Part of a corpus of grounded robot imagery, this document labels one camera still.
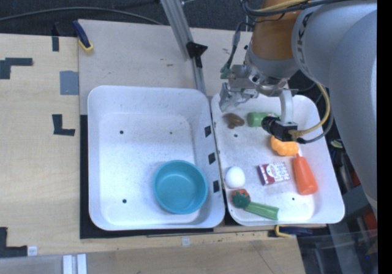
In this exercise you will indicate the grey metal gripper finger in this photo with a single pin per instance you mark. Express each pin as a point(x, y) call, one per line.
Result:
point(240, 97)
point(224, 99)

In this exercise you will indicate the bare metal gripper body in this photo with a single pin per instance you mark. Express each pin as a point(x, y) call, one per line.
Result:
point(243, 78)

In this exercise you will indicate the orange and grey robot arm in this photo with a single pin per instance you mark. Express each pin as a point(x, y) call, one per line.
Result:
point(337, 52)

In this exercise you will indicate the brown toy food piece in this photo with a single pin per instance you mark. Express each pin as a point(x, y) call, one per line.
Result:
point(234, 120)

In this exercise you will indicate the green toy vegetable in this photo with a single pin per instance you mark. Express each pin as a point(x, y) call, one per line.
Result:
point(255, 119)

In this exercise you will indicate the white plastic tray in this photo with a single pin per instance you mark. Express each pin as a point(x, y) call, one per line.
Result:
point(254, 150)
point(134, 150)

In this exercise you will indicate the yellow orange toy pumpkin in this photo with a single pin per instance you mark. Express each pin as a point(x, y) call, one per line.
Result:
point(284, 147)

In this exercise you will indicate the white egg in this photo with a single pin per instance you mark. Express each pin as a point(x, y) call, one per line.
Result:
point(235, 177)

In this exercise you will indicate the red and white carton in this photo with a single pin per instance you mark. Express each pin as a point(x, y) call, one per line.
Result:
point(274, 173)

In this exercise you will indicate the blue bowl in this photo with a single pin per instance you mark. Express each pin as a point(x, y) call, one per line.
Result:
point(180, 188)

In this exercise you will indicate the red tomato with green top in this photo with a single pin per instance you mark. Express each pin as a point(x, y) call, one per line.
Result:
point(240, 198)

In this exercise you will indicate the orange bottle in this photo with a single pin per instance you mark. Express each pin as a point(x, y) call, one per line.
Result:
point(304, 176)

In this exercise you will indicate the pale wood board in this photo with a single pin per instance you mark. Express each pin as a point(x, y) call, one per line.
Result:
point(131, 55)

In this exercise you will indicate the green celery stick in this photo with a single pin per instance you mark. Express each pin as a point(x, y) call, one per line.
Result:
point(263, 210)

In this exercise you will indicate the black cylinder on white bracket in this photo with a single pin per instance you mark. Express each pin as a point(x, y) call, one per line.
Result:
point(280, 128)

